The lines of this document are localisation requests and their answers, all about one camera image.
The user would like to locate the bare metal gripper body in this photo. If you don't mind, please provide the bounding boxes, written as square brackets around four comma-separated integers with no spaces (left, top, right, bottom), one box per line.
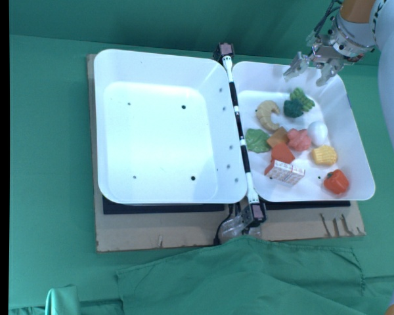
[309,24,372,70]

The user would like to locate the green pea pods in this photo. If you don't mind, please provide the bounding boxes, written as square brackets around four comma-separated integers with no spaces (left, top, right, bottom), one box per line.
[289,87,316,112]

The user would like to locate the dark green broccoli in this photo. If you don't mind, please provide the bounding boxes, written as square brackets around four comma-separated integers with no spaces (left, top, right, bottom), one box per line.
[283,98,305,119]

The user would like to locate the yellow croissant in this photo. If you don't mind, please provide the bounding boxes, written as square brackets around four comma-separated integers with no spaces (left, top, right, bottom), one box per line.
[255,100,281,132]

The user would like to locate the white egg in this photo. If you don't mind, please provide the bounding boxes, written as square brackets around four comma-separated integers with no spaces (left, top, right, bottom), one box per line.
[307,121,329,147]

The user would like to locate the white plastic tray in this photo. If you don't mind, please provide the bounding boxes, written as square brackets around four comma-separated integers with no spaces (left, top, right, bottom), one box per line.
[231,60,376,203]
[93,48,249,206]

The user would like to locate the pink flower-shaped toy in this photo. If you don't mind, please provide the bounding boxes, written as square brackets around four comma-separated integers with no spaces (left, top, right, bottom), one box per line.
[286,128,313,152]

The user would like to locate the orange cube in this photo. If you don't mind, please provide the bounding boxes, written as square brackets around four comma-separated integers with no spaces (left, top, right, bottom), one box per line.
[266,126,290,148]

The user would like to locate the yellow corn piece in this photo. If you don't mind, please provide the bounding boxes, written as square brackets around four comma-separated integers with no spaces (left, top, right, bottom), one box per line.
[311,144,338,167]

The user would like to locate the green lettuce leaf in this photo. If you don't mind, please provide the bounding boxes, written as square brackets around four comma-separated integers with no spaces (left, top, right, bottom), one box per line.
[244,128,272,154]

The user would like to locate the black and white thin rod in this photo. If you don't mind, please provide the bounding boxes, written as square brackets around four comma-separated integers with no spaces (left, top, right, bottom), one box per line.
[221,55,261,206]

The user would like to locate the red-orange toy block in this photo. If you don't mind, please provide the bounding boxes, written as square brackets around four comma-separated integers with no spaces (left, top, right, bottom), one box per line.
[263,142,297,176]

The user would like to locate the white and red carton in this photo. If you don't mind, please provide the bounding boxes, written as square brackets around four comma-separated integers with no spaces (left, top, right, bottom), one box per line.
[265,159,306,188]

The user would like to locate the orange bell pepper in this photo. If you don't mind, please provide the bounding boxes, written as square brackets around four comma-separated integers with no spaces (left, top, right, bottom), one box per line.
[323,169,350,196]

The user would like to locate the brown cardboard board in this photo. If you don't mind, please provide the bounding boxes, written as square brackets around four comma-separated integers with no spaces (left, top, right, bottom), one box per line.
[86,53,366,253]

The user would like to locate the green cloth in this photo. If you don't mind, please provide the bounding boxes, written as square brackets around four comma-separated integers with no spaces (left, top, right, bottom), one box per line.
[116,234,394,315]

